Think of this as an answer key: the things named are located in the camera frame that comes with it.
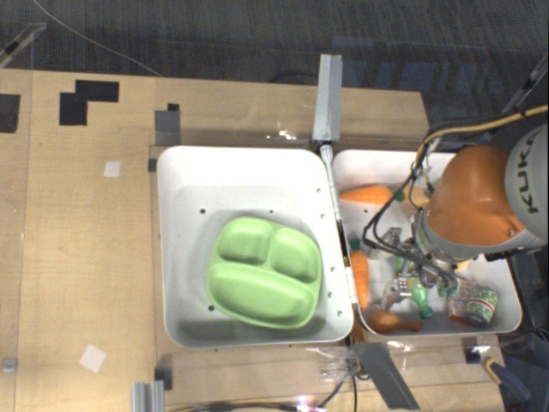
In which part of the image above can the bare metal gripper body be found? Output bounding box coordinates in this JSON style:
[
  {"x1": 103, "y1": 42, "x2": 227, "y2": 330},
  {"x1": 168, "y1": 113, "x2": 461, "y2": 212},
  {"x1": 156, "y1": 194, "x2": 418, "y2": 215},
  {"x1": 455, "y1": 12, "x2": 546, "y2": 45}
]
[{"x1": 402, "y1": 240, "x2": 458, "y2": 289}]

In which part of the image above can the green plastic bottle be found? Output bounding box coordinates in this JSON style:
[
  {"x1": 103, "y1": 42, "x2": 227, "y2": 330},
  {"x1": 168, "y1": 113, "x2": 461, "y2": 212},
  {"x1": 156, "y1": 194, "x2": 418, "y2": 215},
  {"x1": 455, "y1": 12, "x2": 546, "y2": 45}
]
[{"x1": 409, "y1": 282, "x2": 436, "y2": 320}]

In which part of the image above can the brown chicken drumstick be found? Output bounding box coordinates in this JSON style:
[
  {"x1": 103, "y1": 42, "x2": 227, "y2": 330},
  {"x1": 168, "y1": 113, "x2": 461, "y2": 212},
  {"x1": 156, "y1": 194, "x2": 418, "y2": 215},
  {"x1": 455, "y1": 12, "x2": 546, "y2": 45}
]
[{"x1": 369, "y1": 308, "x2": 425, "y2": 335}]

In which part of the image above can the small orange carrot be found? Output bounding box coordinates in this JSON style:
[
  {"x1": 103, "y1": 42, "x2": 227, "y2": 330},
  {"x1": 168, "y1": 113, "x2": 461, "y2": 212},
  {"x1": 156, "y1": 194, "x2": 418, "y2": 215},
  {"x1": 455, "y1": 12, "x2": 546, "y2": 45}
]
[{"x1": 348, "y1": 238, "x2": 371, "y2": 311}]

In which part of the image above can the tan bread piece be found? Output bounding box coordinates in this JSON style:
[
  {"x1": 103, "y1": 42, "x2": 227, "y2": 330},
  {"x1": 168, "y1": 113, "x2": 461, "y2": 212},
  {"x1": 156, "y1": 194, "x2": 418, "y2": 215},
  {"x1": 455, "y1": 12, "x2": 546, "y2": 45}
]
[{"x1": 406, "y1": 184, "x2": 431, "y2": 209}]

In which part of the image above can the large orange carrot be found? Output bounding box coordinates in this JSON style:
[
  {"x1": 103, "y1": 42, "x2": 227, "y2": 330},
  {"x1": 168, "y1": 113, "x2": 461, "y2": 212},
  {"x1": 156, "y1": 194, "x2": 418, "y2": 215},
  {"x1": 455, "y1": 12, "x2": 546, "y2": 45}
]
[{"x1": 339, "y1": 184, "x2": 406, "y2": 208}]

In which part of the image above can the red and green printed can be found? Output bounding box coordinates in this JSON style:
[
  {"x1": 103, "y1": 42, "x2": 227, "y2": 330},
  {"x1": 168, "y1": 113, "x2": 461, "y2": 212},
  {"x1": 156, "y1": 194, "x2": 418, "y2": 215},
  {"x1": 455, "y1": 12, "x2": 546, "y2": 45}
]
[{"x1": 447, "y1": 278, "x2": 500, "y2": 329}]

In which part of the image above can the white plastic tray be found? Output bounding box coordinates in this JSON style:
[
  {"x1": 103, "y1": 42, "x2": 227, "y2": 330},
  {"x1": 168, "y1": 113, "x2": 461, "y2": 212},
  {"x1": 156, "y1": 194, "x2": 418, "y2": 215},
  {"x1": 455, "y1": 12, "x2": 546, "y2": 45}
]
[
  {"x1": 332, "y1": 148, "x2": 524, "y2": 339},
  {"x1": 155, "y1": 144, "x2": 355, "y2": 350}
]

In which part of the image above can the green divided plate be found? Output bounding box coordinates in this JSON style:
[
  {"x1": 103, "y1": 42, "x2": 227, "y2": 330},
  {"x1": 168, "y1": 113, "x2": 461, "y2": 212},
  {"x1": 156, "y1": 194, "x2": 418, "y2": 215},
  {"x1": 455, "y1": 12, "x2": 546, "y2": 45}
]
[{"x1": 205, "y1": 215, "x2": 324, "y2": 330}]

